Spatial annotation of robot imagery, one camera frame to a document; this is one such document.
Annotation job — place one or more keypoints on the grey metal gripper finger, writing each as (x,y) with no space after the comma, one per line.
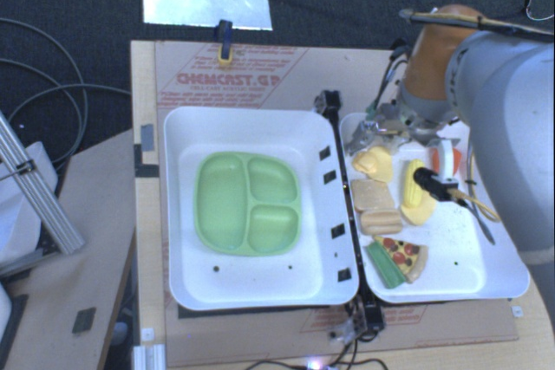
(362,136)
(438,140)

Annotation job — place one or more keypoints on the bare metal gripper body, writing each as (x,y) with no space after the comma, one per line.
(405,121)

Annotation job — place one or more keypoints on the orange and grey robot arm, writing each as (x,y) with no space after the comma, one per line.
(503,108)

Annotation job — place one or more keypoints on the orange toy carrot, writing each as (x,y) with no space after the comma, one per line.
(456,158)

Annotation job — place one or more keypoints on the yellow toy cheese piece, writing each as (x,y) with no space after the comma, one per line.
(373,162)

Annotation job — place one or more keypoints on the thin black rod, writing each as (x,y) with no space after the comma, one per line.
(347,186)

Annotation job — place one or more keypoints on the yellow toy corn cob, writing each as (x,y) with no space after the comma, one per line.
(411,190)

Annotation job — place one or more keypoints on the tan toy bread slice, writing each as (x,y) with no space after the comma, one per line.
(372,194)

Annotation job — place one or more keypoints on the yellow flat toy slice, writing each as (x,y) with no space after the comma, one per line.
(418,214)

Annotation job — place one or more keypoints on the tan toy hot dog bun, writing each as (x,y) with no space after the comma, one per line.
(380,221)

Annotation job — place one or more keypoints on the brown cardboard board red print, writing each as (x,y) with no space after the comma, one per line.
(260,73)

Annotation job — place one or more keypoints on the toy pizza slice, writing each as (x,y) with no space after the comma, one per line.
(405,257)

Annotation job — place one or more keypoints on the white plastic tray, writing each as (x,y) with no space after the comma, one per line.
(446,264)
(243,281)

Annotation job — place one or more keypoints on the green toy pea pod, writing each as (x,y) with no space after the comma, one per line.
(386,268)

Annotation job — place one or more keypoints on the green divided plate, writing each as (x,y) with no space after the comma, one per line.
(225,203)

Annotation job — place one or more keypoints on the black cylinder on white bracket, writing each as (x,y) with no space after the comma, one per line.
(429,182)

